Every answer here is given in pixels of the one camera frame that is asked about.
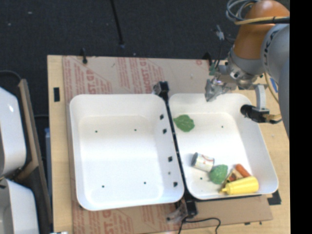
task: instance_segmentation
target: black wire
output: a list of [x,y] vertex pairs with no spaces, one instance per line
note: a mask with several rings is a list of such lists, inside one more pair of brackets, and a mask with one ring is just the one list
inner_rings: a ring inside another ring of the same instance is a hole
[[280,123],[282,120],[283,120],[283,119],[279,119],[279,120],[273,120],[273,119],[271,119],[269,122],[270,122],[271,124],[277,124],[277,123]]
[[209,218],[205,218],[205,219],[201,219],[201,220],[195,220],[195,221],[187,221],[187,220],[186,220],[187,218],[188,218],[188,216],[185,217],[185,218],[182,220],[181,225],[180,225],[179,232],[178,232],[177,234],[180,234],[180,233],[181,233],[182,226],[183,226],[184,223],[199,223],[199,222],[204,222],[204,221],[209,221],[209,220],[217,220],[219,223],[218,223],[218,225],[216,226],[216,228],[215,228],[215,230],[214,230],[215,234],[218,233],[217,230],[218,230],[218,228],[219,228],[220,225],[221,225],[221,220],[220,220],[219,218],[217,218],[217,217],[209,217]]
[[116,23],[116,27],[117,27],[117,32],[118,32],[118,36],[119,36],[119,44],[120,44],[120,46],[123,46],[124,45],[124,41],[123,41],[123,38],[122,38],[121,27],[120,27],[118,16],[117,16],[115,2],[114,2],[114,0],[110,0],[110,2],[111,2],[111,7],[112,7],[112,10],[113,10],[115,23]]
[[235,39],[234,39],[234,38],[224,37],[224,39],[225,39],[228,43],[230,43],[230,44],[234,44],[234,42],[235,42]]
[[218,58],[216,60],[214,60],[214,69],[216,69],[219,66],[219,64],[220,64],[221,55],[222,55],[222,48],[223,48],[223,42],[224,42],[224,40],[221,39]]
[[49,115],[34,115],[34,118],[49,118]]
[[5,74],[5,75],[14,75],[16,78],[18,78],[19,82],[20,82],[21,79],[22,79],[21,76],[20,76],[18,73],[14,72],[14,71],[11,71],[11,70],[0,70],[0,76],[1,76],[2,74]]
[[267,24],[267,23],[287,23],[290,24],[290,17],[284,17],[280,19],[275,19],[275,17],[271,20],[264,20],[264,21],[256,21],[256,22],[250,22],[249,24]]

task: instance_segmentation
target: cardboard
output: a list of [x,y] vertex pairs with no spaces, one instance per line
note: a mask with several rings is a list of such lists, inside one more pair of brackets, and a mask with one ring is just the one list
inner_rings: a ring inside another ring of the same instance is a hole
[[[169,84],[169,96],[176,93],[204,93],[209,76],[206,60],[113,58],[63,56],[64,92],[69,124],[69,102],[79,94],[139,94],[151,93],[159,81]],[[75,176],[71,140],[69,163],[72,195],[73,231],[75,234],[142,234],[178,230],[180,224],[168,224],[166,215],[175,204],[131,207],[91,212],[79,206],[75,190]],[[218,217],[221,224],[236,224],[271,220],[266,196],[214,200],[196,203],[198,215],[204,219]],[[215,220],[188,223],[184,229],[215,226]]]

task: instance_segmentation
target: wooden table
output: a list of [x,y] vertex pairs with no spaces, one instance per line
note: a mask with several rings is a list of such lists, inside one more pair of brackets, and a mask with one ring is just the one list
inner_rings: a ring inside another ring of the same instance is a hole
[[[59,88],[60,98],[54,97],[54,88]],[[68,160],[68,142],[66,128],[66,109],[64,100],[64,83],[62,56],[48,56],[48,88],[49,115],[51,134],[51,161],[53,187],[53,221],[54,231],[68,231],[73,233],[73,219],[71,212],[71,188]],[[247,96],[256,105],[254,91],[236,91]],[[278,114],[279,108],[270,92],[267,90],[267,107],[272,114]],[[260,125],[265,143],[275,167],[282,199],[280,205],[271,206],[273,220],[251,223],[250,225],[222,225],[219,234],[286,234],[290,233],[290,146],[284,125],[282,123]],[[183,230],[183,234],[214,233],[214,227],[194,230]]]

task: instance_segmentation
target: white plastic object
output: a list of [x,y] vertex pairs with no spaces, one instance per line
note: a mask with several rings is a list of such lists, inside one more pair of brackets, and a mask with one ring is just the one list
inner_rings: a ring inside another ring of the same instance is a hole
[[26,146],[17,98],[0,87],[0,176],[26,161]]
[[164,101],[153,94],[70,102],[76,192],[91,211],[173,203],[184,194]]
[[187,114],[195,127],[183,132],[175,126],[186,186],[200,200],[231,197],[220,194],[220,185],[209,180],[208,172],[191,166],[194,153],[214,157],[214,165],[225,164],[228,172],[242,164],[259,181],[254,194],[271,194],[278,179],[258,123],[245,118],[240,108],[250,105],[242,94],[223,94],[207,102],[204,94],[175,94],[169,100],[172,117]]
[[0,181],[0,233],[39,234],[32,191],[7,179]]

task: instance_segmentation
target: black pole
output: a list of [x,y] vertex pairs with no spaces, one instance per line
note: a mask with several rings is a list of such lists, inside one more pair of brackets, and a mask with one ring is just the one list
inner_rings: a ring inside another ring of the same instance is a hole
[[115,3],[114,3],[114,0],[110,0],[110,2],[111,2],[114,18],[115,18],[117,31],[118,31],[119,44],[120,44],[120,46],[122,48],[124,48],[124,41],[123,41],[123,38],[122,38],[122,33],[121,33],[121,28],[120,28],[120,24],[119,24],[119,20],[118,20],[118,16],[117,16],[116,8],[115,8]]

